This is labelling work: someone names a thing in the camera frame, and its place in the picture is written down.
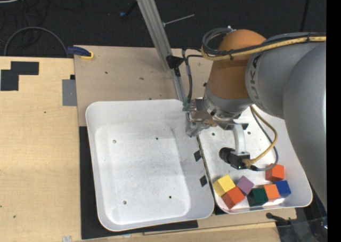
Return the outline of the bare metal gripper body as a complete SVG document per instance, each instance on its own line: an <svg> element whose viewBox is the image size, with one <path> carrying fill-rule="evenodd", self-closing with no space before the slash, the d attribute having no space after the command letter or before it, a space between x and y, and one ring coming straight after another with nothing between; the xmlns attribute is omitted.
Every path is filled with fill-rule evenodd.
<svg viewBox="0 0 341 242"><path fill-rule="evenodd" d="M210 127L220 127L223 130L233 129L235 119L241 112L226 112L215 107L209 100L196 98L189 104L187 111L187 129L204 130Z"/></svg>

